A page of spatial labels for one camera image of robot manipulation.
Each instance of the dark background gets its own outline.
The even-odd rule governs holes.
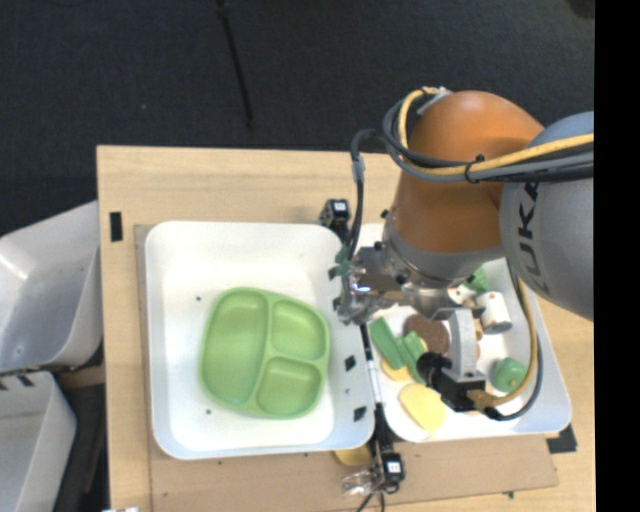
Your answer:
[[[575,0],[1,0],[0,235],[96,198],[98,144],[346,150],[420,85],[594,108]]]

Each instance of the wooden table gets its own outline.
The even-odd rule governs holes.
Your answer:
[[[398,169],[368,155],[365,222],[391,204]],[[329,198],[355,205],[348,153],[101,146],[97,150],[111,506],[142,511],[355,510],[331,453],[179,461],[148,424],[136,226],[167,220],[314,222]],[[575,453],[544,436],[411,445],[388,510],[595,510],[593,324],[540,300],[573,404]],[[511,499],[503,493],[516,492]]]

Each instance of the brown round toy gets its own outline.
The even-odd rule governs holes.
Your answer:
[[[433,322],[418,314],[411,315],[405,320],[402,332],[406,336],[411,331],[425,341],[429,352],[444,354],[449,350],[449,331],[442,322]]]

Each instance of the yellow cable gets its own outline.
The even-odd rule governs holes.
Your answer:
[[[473,401],[474,405],[478,409],[497,407],[498,405],[510,402],[514,398],[520,396],[522,392],[527,388],[527,386],[529,386],[529,384],[531,383],[534,372],[538,366],[538,335],[536,332],[536,324],[533,319],[533,314],[531,313],[531,306],[524,289],[524,284],[522,283],[522,280],[520,278],[517,278],[516,281],[518,285],[518,291],[520,292],[520,295],[522,297],[522,309],[529,326],[529,344],[531,350],[531,355],[529,356],[529,367],[527,368],[527,373],[525,374],[524,379],[522,379],[520,385],[504,396],[498,397],[481,389],[474,389],[469,391],[467,393],[467,396],[471,401]]]
[[[407,113],[409,111],[409,107],[415,101],[416,98],[424,95],[430,94],[427,93],[427,90],[430,89],[417,89],[415,91],[410,92],[405,96],[400,109],[398,110],[398,136],[400,138],[400,143],[402,147],[408,149],[407,147],[407,136],[406,136],[406,123],[407,123]],[[572,149],[576,147],[583,146],[585,144],[590,144],[594,141],[594,136],[592,133],[586,135],[576,135],[574,137],[567,137],[565,139],[555,140],[551,142],[547,142],[545,144],[540,144],[538,146],[534,146],[531,148],[525,148],[520,151],[516,151],[514,153],[509,153],[508,155],[503,155],[500,157],[492,158],[491,160],[484,160],[482,162],[476,162],[472,165],[471,169],[469,169],[469,174],[473,174],[475,172],[486,171],[488,169],[496,169],[499,167],[504,167],[506,165],[512,165],[519,162],[523,162],[525,160],[531,158],[538,158],[545,155],[550,155],[557,151],[563,151],[566,149]],[[421,172],[427,175],[433,176],[459,176],[464,175],[467,171],[466,165],[457,165],[450,167],[436,167],[436,168],[425,168],[420,167],[414,162],[407,162],[408,165],[411,165],[416,171]]]

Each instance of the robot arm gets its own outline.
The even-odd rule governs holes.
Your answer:
[[[409,110],[425,99],[408,136]],[[364,168],[352,148],[360,204],[341,262],[338,315],[363,325],[402,304],[429,320],[447,319],[450,357],[425,356],[420,373],[454,410],[495,410],[505,398],[484,392],[470,353],[482,309],[462,307],[449,291],[506,256],[523,301],[522,282],[593,319],[593,112],[545,129],[499,96],[424,88],[387,113],[382,139],[402,172],[381,240],[355,252]],[[538,364],[530,327],[528,379]]]

